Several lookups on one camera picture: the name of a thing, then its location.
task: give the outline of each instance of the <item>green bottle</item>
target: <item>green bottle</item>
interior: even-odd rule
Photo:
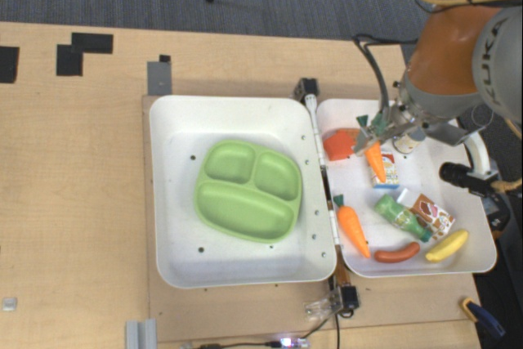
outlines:
[[[374,206],[374,210],[393,226],[412,233],[423,243],[432,237],[432,231],[421,227],[416,216],[407,207],[398,204],[390,195],[385,194],[381,197]]]

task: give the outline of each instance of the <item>carrot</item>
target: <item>carrot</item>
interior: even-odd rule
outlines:
[[[387,175],[385,174],[385,165],[383,164],[382,149],[379,141],[376,141],[365,151],[365,157],[380,182],[385,183],[387,181]]]
[[[335,196],[334,202],[339,207],[337,211],[337,221],[339,222],[343,231],[345,231],[345,234],[349,240],[352,242],[352,244],[355,245],[360,253],[369,258],[369,245],[367,244],[367,239],[365,238],[363,228],[361,228],[358,214],[356,214],[356,211],[353,208],[343,205],[343,195]]]

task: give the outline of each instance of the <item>light wood surface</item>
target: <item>light wood surface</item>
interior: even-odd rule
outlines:
[[[114,53],[85,54],[81,78],[56,77],[56,44],[70,43],[74,31],[113,34]],[[317,77],[320,99],[378,95],[364,59],[340,41],[0,23],[0,45],[20,47],[16,83],[0,84],[0,298],[19,301],[16,311],[0,311],[0,347],[123,347],[126,320],[157,314],[149,307],[145,220],[147,61],[172,56],[179,94],[288,96],[300,77]],[[400,50],[375,50],[390,85],[404,69]],[[353,280],[362,307],[343,322],[342,347],[479,347],[458,309],[461,297],[477,300],[471,275]],[[258,337],[266,339],[277,330],[263,307],[276,293],[301,306],[293,295],[302,291],[264,289],[252,293]],[[234,301],[233,291],[223,296]],[[414,320],[412,292],[435,297]],[[194,298],[184,298],[180,312],[191,317]],[[253,319],[241,320],[251,333]],[[191,321],[196,336],[216,319]],[[334,347],[327,329],[311,339],[314,347]]]

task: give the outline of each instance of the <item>toy banana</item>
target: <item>toy banana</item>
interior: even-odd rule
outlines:
[[[455,254],[465,244],[467,239],[467,230],[455,231],[453,234],[448,235],[440,243],[431,248],[431,250],[429,250],[425,255],[425,258],[429,262],[441,262],[447,257]]]

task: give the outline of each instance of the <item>white plastic tub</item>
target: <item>white plastic tub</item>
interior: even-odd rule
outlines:
[[[325,139],[339,128],[357,128],[357,116],[368,114],[372,118],[377,111],[376,101],[328,100],[318,108],[318,124]],[[346,264],[356,274],[371,278],[490,270],[496,262],[497,253],[481,199],[439,178],[440,166],[444,162],[469,165],[464,146],[450,147],[426,139],[408,156],[396,152],[390,142],[383,145],[382,149],[391,151],[394,155],[400,179],[398,190],[373,189],[365,157],[353,156],[328,164],[332,194],[344,194],[345,205],[357,211],[371,253],[379,249],[402,248],[415,240],[408,233],[397,230],[373,210],[374,204],[383,194],[389,193],[397,198],[402,187],[424,193],[454,215],[456,222],[450,232],[463,228],[470,232],[470,236],[458,253],[440,263],[425,260],[425,252],[436,243],[431,239],[430,242],[421,244],[422,250],[414,258],[401,263],[385,264],[361,256],[340,231]]]
[[[335,267],[311,120],[289,99],[165,96],[150,110],[156,254],[179,288],[320,281]],[[303,196],[293,232],[275,244],[221,233],[194,211],[194,185],[208,150],[225,139],[264,145],[293,159]]]

